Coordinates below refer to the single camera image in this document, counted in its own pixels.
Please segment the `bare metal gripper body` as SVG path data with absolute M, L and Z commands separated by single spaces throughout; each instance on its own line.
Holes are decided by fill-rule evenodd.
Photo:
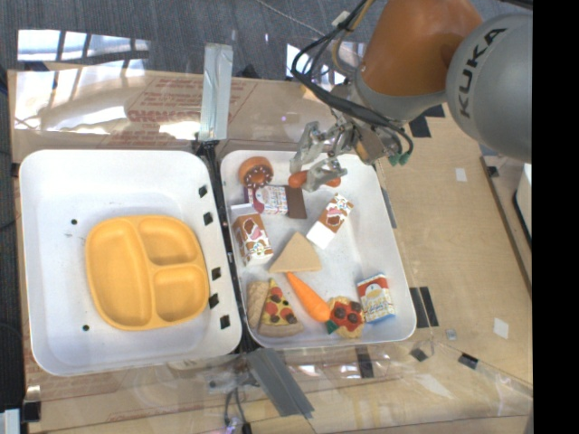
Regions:
M 327 130 L 327 142 L 334 156 L 355 153 L 366 165 L 382 157 L 396 165 L 403 156 L 402 142 L 391 129 L 348 116 L 340 116 Z

